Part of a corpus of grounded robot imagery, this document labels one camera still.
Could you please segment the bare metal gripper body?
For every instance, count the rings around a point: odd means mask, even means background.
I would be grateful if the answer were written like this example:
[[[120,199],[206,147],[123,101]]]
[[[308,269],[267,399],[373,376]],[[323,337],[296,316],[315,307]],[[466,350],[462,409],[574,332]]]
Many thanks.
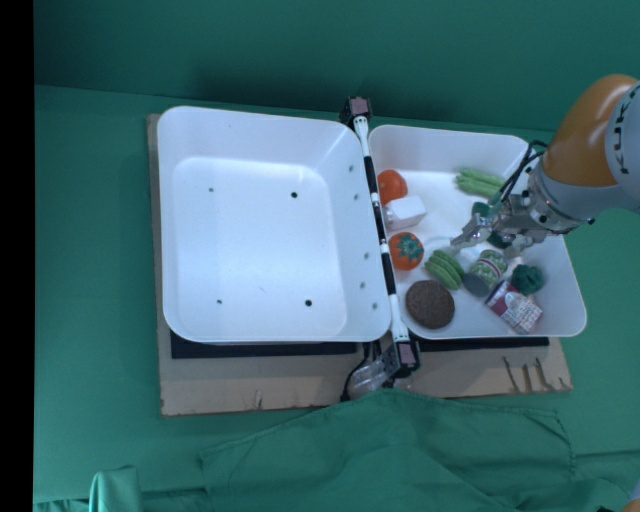
[[[503,245],[509,244],[517,234],[531,237],[534,244],[554,233],[554,210],[540,193],[525,190],[500,195],[491,212],[494,237]]]

